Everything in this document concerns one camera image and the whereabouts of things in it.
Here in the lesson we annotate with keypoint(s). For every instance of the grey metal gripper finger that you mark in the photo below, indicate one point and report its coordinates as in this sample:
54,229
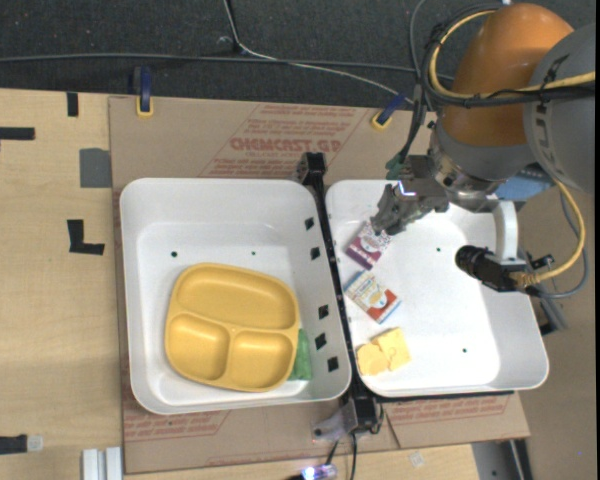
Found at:
385,208
405,215

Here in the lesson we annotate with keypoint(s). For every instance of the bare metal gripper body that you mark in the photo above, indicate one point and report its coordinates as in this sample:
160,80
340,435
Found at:
430,188

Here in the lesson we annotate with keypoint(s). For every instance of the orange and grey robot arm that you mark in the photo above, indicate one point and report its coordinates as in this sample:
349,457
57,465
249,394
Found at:
500,68

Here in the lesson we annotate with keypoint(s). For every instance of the purple and white carton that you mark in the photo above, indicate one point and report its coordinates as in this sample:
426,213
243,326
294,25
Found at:
365,248

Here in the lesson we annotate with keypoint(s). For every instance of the red and blue carton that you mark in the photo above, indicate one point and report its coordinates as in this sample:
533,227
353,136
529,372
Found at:
372,298

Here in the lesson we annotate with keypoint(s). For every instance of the white plastic tray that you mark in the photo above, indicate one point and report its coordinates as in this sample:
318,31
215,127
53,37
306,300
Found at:
220,218
445,318

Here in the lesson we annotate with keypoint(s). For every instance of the yellow cheese slice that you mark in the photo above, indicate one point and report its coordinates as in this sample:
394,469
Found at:
396,348

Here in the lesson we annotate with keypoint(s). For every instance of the yellow round biscuit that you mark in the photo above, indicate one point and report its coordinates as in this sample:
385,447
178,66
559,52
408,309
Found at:
371,360

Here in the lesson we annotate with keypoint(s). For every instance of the green packet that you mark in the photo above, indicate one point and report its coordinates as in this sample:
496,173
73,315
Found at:
302,360

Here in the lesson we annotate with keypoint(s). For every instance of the brown cardboard board red print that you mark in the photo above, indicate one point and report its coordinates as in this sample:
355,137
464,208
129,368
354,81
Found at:
220,138

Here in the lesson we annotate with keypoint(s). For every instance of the yellow divided plate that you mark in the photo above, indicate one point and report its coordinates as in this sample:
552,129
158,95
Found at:
230,318

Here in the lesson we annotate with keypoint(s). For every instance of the black cylinder on white bracket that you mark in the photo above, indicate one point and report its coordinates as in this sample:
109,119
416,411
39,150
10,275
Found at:
485,265

